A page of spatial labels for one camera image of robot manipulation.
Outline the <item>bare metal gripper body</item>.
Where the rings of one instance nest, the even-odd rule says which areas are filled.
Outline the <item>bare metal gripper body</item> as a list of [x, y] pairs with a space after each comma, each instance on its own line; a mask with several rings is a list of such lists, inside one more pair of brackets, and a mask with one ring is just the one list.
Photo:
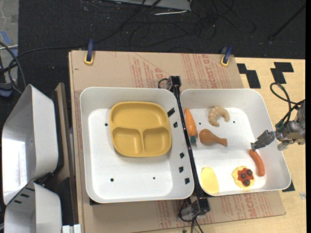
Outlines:
[[305, 128], [302, 124], [292, 120], [276, 130], [276, 138], [283, 145], [305, 144]]

